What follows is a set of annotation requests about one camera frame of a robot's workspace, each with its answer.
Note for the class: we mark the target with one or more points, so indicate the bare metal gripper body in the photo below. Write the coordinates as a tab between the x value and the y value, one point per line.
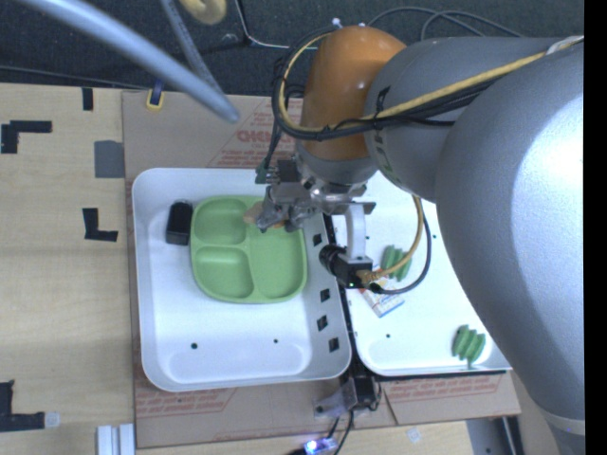
317	196

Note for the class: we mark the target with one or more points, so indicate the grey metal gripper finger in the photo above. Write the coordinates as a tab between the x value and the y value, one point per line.
270	216
295	218

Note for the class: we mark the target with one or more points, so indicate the tan toy bread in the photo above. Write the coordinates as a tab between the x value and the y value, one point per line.
251	213

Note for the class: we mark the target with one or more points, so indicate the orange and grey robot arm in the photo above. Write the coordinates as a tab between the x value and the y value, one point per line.
498	183

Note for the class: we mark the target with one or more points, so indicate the green divided plate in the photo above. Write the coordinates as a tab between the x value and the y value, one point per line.
275	263

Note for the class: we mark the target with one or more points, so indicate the black rectangular box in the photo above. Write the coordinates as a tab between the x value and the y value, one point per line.
178	223

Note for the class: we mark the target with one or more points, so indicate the green ribbed toy vegetable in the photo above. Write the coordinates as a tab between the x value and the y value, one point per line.
392	259
467	343

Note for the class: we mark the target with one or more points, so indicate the brown cardboard board red print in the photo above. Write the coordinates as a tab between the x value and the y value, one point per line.
185	135

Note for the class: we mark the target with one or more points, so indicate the white printed packet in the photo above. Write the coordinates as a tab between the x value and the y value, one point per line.
386	303

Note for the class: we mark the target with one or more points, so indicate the white plastic tray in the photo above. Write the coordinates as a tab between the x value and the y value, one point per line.
412	320
227	339

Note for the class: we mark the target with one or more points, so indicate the black cylinder on white bracket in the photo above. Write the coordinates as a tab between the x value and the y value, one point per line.
353	235

